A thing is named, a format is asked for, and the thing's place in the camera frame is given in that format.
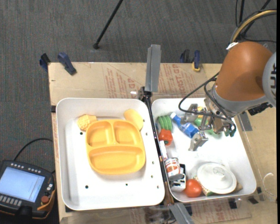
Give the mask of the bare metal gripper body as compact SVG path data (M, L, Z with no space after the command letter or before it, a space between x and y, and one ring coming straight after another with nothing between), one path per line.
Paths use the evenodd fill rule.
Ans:
M215 134L234 134L235 123L229 113L216 101L205 98L206 110L202 112L202 120L199 128L203 131L212 130Z

